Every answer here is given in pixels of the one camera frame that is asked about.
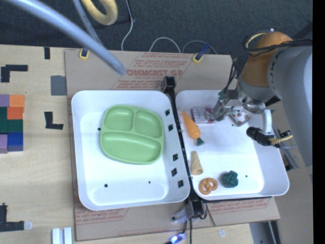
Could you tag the black cylinder on white bracket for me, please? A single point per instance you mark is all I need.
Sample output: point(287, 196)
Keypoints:
point(257, 136)

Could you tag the pink patterned carton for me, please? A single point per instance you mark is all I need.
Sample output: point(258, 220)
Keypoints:
point(199, 114)

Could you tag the beige ice cream cone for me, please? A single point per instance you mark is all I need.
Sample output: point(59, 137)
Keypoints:
point(196, 165)

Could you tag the blue cube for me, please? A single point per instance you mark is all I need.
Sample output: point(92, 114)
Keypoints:
point(15, 141)

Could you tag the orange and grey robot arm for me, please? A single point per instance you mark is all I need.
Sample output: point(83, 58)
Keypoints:
point(292, 85)

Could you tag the orange carrot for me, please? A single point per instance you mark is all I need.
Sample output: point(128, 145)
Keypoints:
point(191, 127)

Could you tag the purple cube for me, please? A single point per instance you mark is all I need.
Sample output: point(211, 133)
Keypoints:
point(3, 144)
point(4, 100)

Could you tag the orange cube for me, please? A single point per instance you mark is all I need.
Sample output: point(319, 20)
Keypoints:
point(17, 101)
point(15, 113)

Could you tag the thin black rod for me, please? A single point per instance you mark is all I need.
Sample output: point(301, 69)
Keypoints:
point(183, 146)

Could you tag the orange pretzel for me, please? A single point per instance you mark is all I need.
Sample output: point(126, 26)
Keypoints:
point(203, 185)

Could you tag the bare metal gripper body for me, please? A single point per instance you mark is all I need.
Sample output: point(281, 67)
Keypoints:
point(234, 96)

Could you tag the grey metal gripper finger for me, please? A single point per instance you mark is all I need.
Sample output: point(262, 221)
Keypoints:
point(227, 110)
point(217, 110)

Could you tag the green cube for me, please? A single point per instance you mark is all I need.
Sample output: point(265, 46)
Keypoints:
point(15, 126)
point(3, 126)
point(3, 113)

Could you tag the white strawberry print packet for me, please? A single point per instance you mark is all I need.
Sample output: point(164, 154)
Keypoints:
point(240, 117)

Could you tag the green divided plate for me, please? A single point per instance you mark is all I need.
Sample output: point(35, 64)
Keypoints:
point(132, 136)

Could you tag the green broccoli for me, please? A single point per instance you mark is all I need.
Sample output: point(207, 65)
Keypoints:
point(229, 179)

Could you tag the white plastic tray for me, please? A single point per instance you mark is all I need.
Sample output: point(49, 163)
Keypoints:
point(228, 151)
point(127, 184)

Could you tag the brown cardboard board red print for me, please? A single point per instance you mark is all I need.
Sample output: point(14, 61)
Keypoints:
point(96, 70)

